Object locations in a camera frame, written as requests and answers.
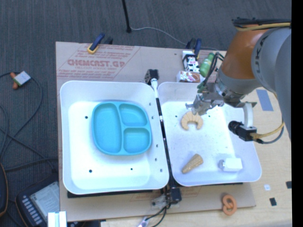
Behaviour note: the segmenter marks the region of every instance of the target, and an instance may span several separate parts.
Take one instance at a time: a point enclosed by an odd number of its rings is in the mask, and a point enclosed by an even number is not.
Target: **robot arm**
[[[198,86],[200,94],[193,104],[186,107],[199,115],[224,104],[241,107],[244,112],[248,112],[256,103],[250,103],[251,107],[248,107],[241,100],[254,89],[264,87],[277,96],[291,140],[291,27],[286,21],[274,22],[275,20],[245,19],[234,21],[239,31],[226,56],[222,58],[218,52],[214,55],[208,76]],[[222,64],[215,82],[208,82],[218,58]],[[252,125],[245,123],[241,127],[251,129]]]

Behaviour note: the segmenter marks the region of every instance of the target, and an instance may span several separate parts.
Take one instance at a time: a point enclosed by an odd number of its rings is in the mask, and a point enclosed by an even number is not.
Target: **blue clamp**
[[[99,34],[99,36],[96,38],[96,40],[93,43],[91,43],[89,45],[89,47],[87,48],[88,53],[94,54],[97,51],[98,47],[99,47],[98,44],[101,43],[101,40],[104,37],[105,37],[104,33]]]
[[[193,53],[196,55],[196,57],[199,57],[199,51],[201,49],[201,43],[202,43],[202,39],[201,38],[197,38],[194,39],[192,38],[187,44],[186,44],[186,49],[193,49]]]

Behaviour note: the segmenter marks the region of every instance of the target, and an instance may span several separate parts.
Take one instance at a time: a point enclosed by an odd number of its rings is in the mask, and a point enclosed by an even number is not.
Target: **green bottle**
[[[209,53],[208,56],[204,59],[204,61],[201,63],[199,71],[202,77],[205,78],[207,76],[213,58],[214,53]]]

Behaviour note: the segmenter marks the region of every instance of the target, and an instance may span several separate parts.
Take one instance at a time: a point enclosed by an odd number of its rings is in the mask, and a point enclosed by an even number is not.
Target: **gray carpet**
[[[13,90],[10,76],[0,77],[0,105],[9,118],[8,132],[24,143],[7,138],[1,159],[5,169],[41,159],[27,146],[45,157],[57,157],[56,41],[90,43],[103,32],[119,45],[185,48],[191,38],[201,38],[202,47],[227,50],[236,33],[232,19],[292,17],[292,0],[125,1],[132,28],[154,27],[175,39],[154,29],[127,33],[121,0],[0,0],[0,75],[25,70],[35,79]],[[36,110],[41,93],[36,114],[18,132]],[[6,125],[0,109],[0,128]],[[0,147],[4,136],[0,131]],[[57,161],[51,163],[56,169]],[[20,190],[48,176],[51,169],[40,162],[8,171],[9,198],[14,200]],[[13,204],[9,213],[21,223]],[[12,218],[5,214],[0,226],[18,226]]]

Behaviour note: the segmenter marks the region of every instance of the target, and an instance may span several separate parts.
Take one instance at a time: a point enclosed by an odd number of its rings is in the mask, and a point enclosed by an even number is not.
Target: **blue plate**
[[[92,135],[97,148],[109,155],[141,154],[152,143],[147,113],[124,101],[106,101],[94,108]]]

